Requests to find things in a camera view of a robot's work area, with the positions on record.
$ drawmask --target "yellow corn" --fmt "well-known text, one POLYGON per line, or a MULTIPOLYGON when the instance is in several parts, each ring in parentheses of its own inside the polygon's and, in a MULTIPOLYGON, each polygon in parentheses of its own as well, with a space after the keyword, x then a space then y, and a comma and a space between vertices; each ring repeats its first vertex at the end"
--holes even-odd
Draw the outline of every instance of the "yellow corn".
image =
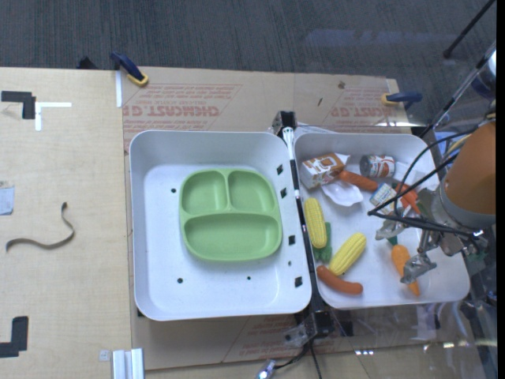
POLYGON ((317 249, 322 249, 326 246, 327 235, 321 204, 316 198, 311 197, 305 201, 304 208, 310 242, 317 249))
POLYGON ((354 233, 340 246, 337 253, 330 260, 328 265, 330 271, 335 275, 342 275, 361 256, 365 245, 365 235, 354 233))

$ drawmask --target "brown sausage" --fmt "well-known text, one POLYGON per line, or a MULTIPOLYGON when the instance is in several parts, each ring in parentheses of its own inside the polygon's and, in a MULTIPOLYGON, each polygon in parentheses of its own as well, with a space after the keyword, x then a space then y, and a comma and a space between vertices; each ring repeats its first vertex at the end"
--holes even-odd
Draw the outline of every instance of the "brown sausage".
POLYGON ((348 282, 337 277, 324 265, 319 265, 316 268, 317 277, 329 287, 336 291, 343 292, 349 295, 360 295, 363 292, 363 285, 359 282, 348 282))
POLYGON ((342 181, 348 182, 349 184, 354 184, 358 188, 366 191, 375 191, 379 188, 379 183, 373 181, 364 175, 353 173, 352 171, 342 170, 340 171, 339 177, 342 181))

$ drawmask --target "white tray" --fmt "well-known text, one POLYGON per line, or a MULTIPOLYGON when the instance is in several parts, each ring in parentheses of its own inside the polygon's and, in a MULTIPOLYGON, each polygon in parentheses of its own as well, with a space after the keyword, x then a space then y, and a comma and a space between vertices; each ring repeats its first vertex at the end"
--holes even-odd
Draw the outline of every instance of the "white tray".
MULTIPOLYGON (((297 163, 322 156, 329 152, 350 155, 346 169, 360 174, 359 161, 363 155, 388 154, 397 161, 411 164, 413 159, 426 148, 422 139, 407 134, 360 134, 360 133, 305 133, 295 141, 297 163)), ((435 168, 430 152, 417 163, 416 168, 426 174, 435 168)), ((436 186, 436 176, 423 186, 436 186)), ((418 278, 421 296, 413 295, 408 287, 399 282, 399 275, 391 261, 391 245, 386 239, 376 241, 376 231, 383 219, 367 216, 373 209, 370 193, 363 191, 364 200, 350 207, 336 205, 321 188, 305 189, 301 184, 301 195, 315 197, 321 203, 324 217, 331 223, 331 245, 335 251, 353 233, 361 232, 367 238, 364 253, 345 274, 345 279, 360 282, 364 291, 361 295, 345 295, 333 291, 324 283, 318 288, 324 301, 338 309, 361 309, 377 306, 395 306, 431 302, 456 302, 469 292, 469 276, 460 253, 449 257, 441 249, 428 252, 437 267, 418 278)), ((413 256, 419 246, 421 231, 405 229, 398 242, 406 246, 413 256)))
POLYGON ((146 131, 131 142, 130 173, 134 294, 146 317, 173 321, 296 313, 308 305, 309 270, 281 139, 271 133, 146 131), (258 171, 273 185, 282 243, 271 256, 215 262, 187 250, 178 215, 181 184, 194 171, 216 167, 258 171))

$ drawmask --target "black bracket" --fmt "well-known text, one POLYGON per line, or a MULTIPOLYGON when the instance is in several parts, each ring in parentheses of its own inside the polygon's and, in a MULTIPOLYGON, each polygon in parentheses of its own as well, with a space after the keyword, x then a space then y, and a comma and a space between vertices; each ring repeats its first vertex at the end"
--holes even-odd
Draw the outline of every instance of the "black bracket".
POLYGON ((35 119, 36 97, 30 92, 2 92, 2 101, 23 103, 23 119, 35 119))
POLYGON ((19 356, 19 351, 28 348, 28 317, 21 316, 13 319, 10 343, 0 343, 0 358, 19 356))

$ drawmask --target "blue clamp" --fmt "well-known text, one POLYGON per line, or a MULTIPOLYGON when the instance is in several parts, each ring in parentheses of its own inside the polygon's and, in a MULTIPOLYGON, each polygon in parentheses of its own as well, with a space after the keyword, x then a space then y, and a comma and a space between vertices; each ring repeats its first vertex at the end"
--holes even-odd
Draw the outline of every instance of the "blue clamp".
POLYGON ((142 73, 139 68, 133 63, 128 56, 125 54, 120 54, 116 51, 113 51, 110 54, 110 58, 114 60, 119 66, 123 66, 125 70, 128 72, 127 77, 139 87, 144 87, 149 78, 146 74, 142 73))
POLYGON ((397 92, 396 94, 384 93, 380 97, 380 101, 383 105, 392 106, 403 102, 406 110, 408 110, 413 103, 418 103, 422 99, 423 95, 419 92, 397 92))

